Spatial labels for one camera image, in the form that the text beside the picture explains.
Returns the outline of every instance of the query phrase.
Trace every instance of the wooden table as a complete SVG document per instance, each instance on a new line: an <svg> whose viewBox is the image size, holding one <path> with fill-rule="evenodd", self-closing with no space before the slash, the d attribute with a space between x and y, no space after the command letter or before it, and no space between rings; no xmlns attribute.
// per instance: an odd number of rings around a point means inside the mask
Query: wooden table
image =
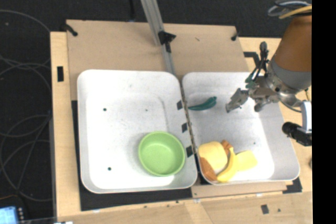
<svg viewBox="0 0 336 224"><path fill-rule="evenodd" d="M309 223L312 222L311 148L293 141L300 163L301 193L283 194L292 182L247 184L235 187L193 187L193 199L126 205L81 211L71 100L76 99L76 78L86 69L164 71L161 49L154 46L146 23L68 20L79 33L51 33L51 68L54 115L56 216L79 223ZM233 26L165 24L177 35L172 57L179 79L191 71L248 71L254 68L243 51L258 52L266 41L270 57L280 39L237 38ZM306 99L304 93L298 95ZM302 123L299 113L280 104L285 121Z"/></svg>

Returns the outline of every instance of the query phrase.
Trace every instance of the yellow cable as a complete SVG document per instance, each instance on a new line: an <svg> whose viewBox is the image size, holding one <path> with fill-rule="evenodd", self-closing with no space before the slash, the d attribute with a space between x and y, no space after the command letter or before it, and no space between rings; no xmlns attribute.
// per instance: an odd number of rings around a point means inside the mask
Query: yellow cable
<svg viewBox="0 0 336 224"><path fill-rule="evenodd" d="M302 7L302 8L297 8L295 10L292 10L291 12L288 12L286 14L283 14L283 15L279 16L279 19L284 19L284 18L287 18L289 16L292 16L294 14L298 14L298 13L301 13L301 12L306 12L308 10L311 10L311 8L312 8L312 5L306 6L306 7Z"/></svg>

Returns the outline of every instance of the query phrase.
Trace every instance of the green bowl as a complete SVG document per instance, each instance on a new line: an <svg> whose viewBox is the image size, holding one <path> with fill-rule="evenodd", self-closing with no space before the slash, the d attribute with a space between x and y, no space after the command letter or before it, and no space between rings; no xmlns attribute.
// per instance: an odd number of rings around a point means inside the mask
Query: green bowl
<svg viewBox="0 0 336 224"><path fill-rule="evenodd" d="M156 176L170 176L182 169L185 150L174 135L157 131L147 134L141 140L139 159L149 173Z"/></svg>

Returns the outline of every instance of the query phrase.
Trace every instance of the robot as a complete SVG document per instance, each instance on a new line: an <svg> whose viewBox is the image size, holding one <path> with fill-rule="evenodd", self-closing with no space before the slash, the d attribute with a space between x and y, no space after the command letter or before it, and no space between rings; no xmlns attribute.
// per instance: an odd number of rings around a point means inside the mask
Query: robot
<svg viewBox="0 0 336 224"><path fill-rule="evenodd" d="M296 94L311 86L311 11L312 5L300 0L275 1L268 15L292 18L292 21L270 61L267 59L267 44L260 44L260 61L245 80L247 90L237 89L226 104L228 113L240 108L248 98L255 101L256 112L275 102L301 112L302 126L286 122L282 131L304 146L312 145L311 101L299 100Z"/></svg>

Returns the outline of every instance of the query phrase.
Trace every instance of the yellow banana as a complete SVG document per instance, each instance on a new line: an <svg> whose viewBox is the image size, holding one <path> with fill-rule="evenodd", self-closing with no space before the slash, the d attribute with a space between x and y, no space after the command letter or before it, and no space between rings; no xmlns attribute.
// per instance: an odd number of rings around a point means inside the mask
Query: yellow banana
<svg viewBox="0 0 336 224"><path fill-rule="evenodd" d="M238 170L237 156L233 151L233 147L229 148L230 157L227 167L217 175L217 180L221 183L229 181Z"/></svg>

